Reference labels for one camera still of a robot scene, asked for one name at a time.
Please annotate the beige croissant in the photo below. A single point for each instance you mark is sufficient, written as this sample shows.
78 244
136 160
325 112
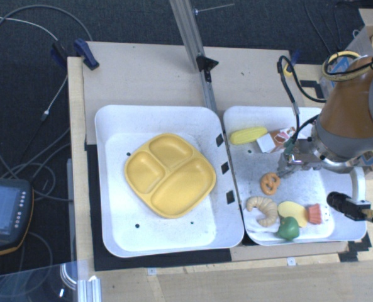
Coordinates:
268 211

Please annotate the pale wood board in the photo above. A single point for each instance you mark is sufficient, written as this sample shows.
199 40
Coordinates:
148 77

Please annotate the yellow flat oval slice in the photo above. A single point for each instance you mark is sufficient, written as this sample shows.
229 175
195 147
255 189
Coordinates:
291 211

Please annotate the yellow corn cob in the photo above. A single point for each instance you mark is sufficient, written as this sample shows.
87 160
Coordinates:
247 136

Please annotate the green pepper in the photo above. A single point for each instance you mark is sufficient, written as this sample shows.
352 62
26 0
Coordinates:
288 229

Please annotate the orange cupcake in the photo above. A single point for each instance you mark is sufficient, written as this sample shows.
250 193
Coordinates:
314 214

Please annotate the orange pretzel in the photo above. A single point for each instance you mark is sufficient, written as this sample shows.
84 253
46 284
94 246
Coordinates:
265 186

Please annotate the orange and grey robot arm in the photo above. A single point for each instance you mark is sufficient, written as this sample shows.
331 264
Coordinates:
346 105

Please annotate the white plastic tray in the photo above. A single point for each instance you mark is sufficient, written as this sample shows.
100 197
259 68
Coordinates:
161 238
302 187

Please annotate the white and brown carton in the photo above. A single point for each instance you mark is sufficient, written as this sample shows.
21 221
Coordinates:
269 142

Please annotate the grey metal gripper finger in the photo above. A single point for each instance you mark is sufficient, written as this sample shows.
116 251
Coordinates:
283 168

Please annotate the black cylinder on white bracket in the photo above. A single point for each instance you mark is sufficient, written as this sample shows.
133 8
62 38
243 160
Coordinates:
343 204

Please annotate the yellow divided plate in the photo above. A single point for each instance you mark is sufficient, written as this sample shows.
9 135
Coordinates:
173 181

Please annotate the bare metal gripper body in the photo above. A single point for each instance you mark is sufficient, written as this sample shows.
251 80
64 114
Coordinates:
309 157

